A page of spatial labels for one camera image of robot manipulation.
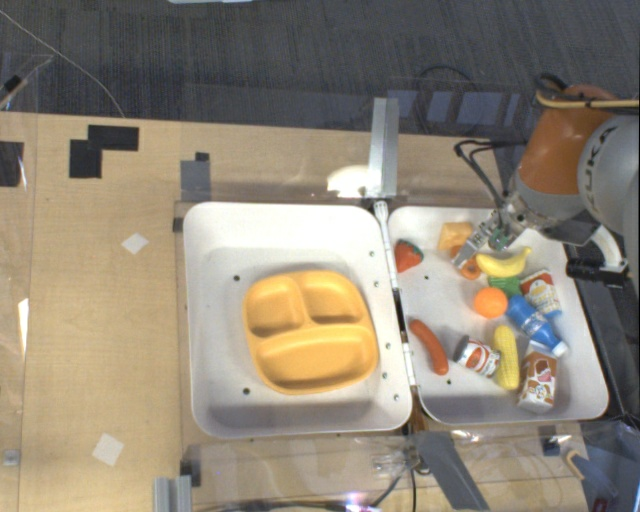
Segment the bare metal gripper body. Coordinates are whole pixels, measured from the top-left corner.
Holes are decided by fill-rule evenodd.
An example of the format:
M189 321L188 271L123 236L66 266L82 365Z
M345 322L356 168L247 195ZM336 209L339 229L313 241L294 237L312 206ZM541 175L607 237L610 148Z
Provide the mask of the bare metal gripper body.
M472 233L474 247L509 248L528 228L528 213L524 199L520 195L510 195Z

